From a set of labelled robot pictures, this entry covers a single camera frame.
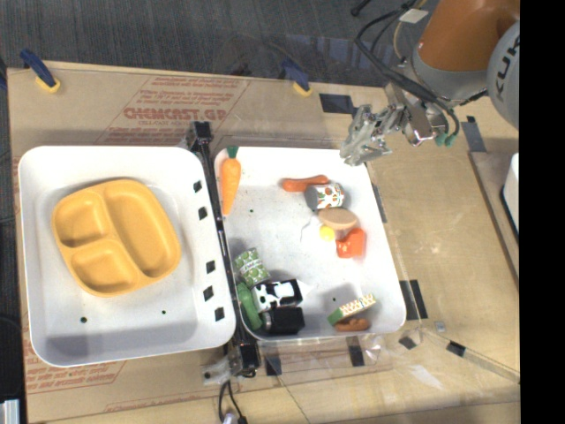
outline white plastic tray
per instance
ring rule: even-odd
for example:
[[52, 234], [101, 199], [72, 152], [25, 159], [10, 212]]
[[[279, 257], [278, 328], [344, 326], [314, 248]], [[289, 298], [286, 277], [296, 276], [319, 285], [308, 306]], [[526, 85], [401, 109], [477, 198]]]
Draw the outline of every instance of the white plastic tray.
[[[154, 192], [183, 255], [177, 269], [157, 283], [100, 298], [72, 278], [50, 219], [64, 196], [112, 178], [136, 179]], [[19, 194], [31, 342], [47, 363], [69, 367], [188, 352], [233, 336], [235, 312], [204, 172], [194, 154], [182, 148], [34, 148], [19, 163]], [[207, 216], [200, 219], [203, 212]]]
[[[223, 150], [215, 158], [216, 173], [226, 157]], [[402, 327], [406, 305], [366, 168], [344, 164], [339, 151], [331, 149], [240, 148], [237, 159], [242, 178], [224, 223], [230, 257], [256, 247], [274, 281], [296, 278], [312, 287], [300, 305], [305, 327], [297, 335], [249, 331], [263, 341], [290, 341], [386, 334]], [[348, 194], [345, 207], [356, 214], [366, 233], [363, 258], [337, 257], [335, 242], [323, 241], [317, 226], [307, 226], [314, 213], [304, 195], [285, 192], [280, 185], [283, 178], [319, 174], [341, 184]], [[337, 307], [369, 292], [377, 299], [363, 313], [371, 322], [369, 330], [339, 332], [328, 323]]]

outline toy carrot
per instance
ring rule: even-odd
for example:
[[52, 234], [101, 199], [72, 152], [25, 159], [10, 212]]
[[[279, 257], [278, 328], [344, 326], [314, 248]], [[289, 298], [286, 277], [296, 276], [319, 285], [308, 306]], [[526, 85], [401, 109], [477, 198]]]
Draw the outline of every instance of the toy carrot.
[[222, 212], [226, 216], [231, 211], [236, 199], [239, 180], [241, 179], [241, 163], [236, 158], [237, 146], [228, 146], [228, 158], [223, 161], [220, 171], [220, 186], [222, 188]]

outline orange carrot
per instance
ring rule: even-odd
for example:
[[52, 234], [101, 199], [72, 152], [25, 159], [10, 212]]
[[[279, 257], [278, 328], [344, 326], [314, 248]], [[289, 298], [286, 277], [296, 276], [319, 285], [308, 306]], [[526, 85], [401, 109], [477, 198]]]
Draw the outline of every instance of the orange carrot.
[[312, 178], [284, 179], [282, 182], [282, 188], [287, 192], [305, 192], [308, 186], [323, 186], [328, 182], [328, 177], [320, 174]]
[[228, 158], [222, 162], [220, 170], [220, 186], [222, 188], [222, 212], [226, 216], [231, 211], [236, 199], [239, 180], [241, 179], [241, 163], [236, 158], [237, 146], [228, 146]]

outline blue clamp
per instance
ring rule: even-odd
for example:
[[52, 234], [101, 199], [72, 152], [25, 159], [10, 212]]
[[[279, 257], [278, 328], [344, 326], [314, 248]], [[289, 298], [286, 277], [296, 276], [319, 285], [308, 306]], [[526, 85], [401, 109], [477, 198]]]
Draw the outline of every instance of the blue clamp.
[[294, 80], [294, 89], [304, 97], [312, 94], [312, 89], [308, 85], [308, 74], [302, 68], [289, 58], [284, 58], [281, 66], [284, 68], [285, 74]]
[[61, 83], [53, 77], [47, 66], [38, 56], [29, 49], [22, 49], [21, 52], [19, 52], [19, 56], [24, 60], [24, 63], [31, 67], [37, 74], [35, 81], [40, 87], [50, 93], [56, 93], [58, 91]]

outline yellow clamp tip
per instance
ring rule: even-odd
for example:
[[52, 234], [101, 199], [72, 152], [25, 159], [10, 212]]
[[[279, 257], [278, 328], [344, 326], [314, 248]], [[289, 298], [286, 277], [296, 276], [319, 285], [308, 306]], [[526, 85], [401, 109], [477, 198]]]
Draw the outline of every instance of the yellow clamp tip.
[[50, 87], [47, 83], [45, 83], [43, 80], [41, 80], [39, 77], [35, 77], [35, 83], [37, 83], [41, 88], [43, 88], [45, 91], [47, 91], [48, 93], [56, 93], [59, 88], [61, 87], [61, 82], [57, 79], [55, 80], [55, 85], [53, 85], [52, 87]]
[[299, 93], [300, 95], [302, 95], [303, 97], [308, 97], [309, 95], [312, 94], [312, 89], [310, 88], [308, 91], [306, 91], [305, 89], [303, 89], [296, 81], [292, 84], [292, 87], [294, 88], [294, 90]]

